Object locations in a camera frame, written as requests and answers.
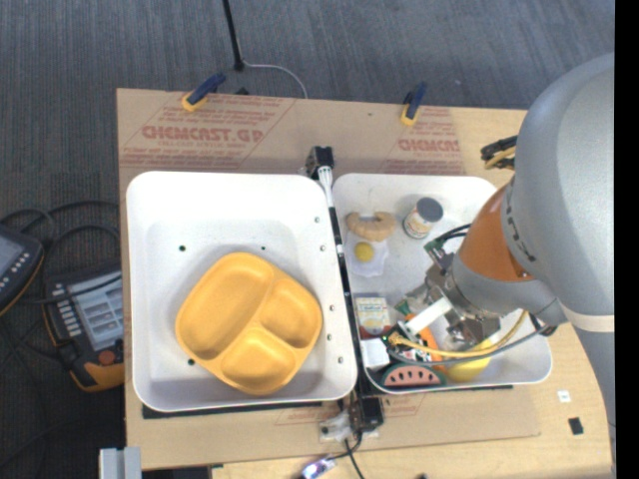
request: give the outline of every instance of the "cardboard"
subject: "cardboard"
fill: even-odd
[[[331,146],[334,176],[349,172],[464,175],[480,173],[478,151],[464,149],[454,112],[422,107],[417,123],[399,120],[401,105],[211,95],[195,113],[184,93],[120,89],[118,126],[122,202],[141,172],[296,173],[313,146]],[[516,133],[511,114],[485,143]],[[497,174],[497,184],[507,177]],[[131,342],[126,208],[122,204],[125,342]],[[336,413],[321,406],[145,419],[126,354],[127,445],[140,446],[144,469],[229,463],[340,451],[320,441],[320,421]],[[362,449],[539,434],[527,387],[385,396],[385,423]]]

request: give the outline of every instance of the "black electronic device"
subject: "black electronic device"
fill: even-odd
[[[87,392],[124,382],[122,270],[118,261],[45,278],[45,321],[63,365]]]
[[[0,225],[0,315],[29,286],[43,257],[44,248],[37,239]]]

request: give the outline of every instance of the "orange plate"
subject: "orange plate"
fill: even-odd
[[[176,335],[197,363],[251,395],[284,387],[321,330],[315,297],[270,262],[230,253],[200,279],[182,304]]]

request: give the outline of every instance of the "gray lid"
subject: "gray lid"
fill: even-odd
[[[443,217],[443,207],[435,199],[424,197],[417,201],[419,216],[428,222],[437,222]]]

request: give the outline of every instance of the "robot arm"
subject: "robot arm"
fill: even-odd
[[[524,308],[569,321],[606,406],[616,474],[614,54],[564,75],[530,108],[516,175],[484,206],[436,284],[469,318]]]

